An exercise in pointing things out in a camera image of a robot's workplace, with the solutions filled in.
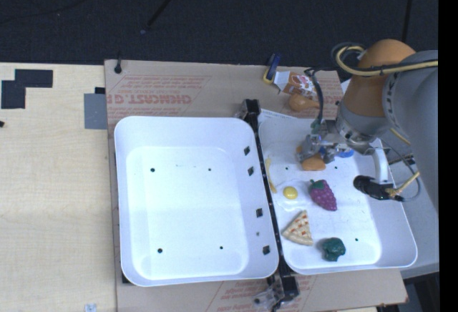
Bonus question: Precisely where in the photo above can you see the purple grapes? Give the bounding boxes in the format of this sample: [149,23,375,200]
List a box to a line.
[308,179,338,212]

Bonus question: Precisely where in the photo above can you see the black block with thin wires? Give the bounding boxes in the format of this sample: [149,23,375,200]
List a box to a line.
[274,273,301,303]
[242,98,262,120]

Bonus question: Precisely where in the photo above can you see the white plastic tray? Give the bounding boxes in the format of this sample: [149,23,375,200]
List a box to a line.
[113,115,281,288]
[257,112,419,276]

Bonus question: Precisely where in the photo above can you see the brown cardboard board red print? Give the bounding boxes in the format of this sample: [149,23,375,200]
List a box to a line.
[103,59,409,312]

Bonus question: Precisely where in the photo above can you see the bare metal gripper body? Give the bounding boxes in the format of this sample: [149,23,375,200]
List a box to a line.
[304,120,363,155]

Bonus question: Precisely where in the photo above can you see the black cylinder on white bracket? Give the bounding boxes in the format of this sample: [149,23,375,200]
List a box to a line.
[353,147,406,202]

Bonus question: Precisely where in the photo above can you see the orange toy food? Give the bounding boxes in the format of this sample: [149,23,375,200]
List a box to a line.
[295,145,327,172]

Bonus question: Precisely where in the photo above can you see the green broccoli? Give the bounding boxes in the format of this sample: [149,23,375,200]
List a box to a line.
[319,237,347,263]

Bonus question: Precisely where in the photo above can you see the orange and white carton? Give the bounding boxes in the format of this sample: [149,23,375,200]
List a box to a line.
[273,70,318,97]

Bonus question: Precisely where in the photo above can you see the white fried egg toy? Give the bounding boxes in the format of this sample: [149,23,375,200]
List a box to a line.
[273,180,313,212]

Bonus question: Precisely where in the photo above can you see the yellow pizza slice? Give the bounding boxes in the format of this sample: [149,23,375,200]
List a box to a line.
[281,210,314,246]

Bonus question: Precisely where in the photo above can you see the orange toy drumstick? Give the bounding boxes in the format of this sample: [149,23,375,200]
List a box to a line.
[288,93,321,112]

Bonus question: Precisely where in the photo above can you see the thin black rod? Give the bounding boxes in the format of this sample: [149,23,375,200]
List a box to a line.
[247,112,293,281]

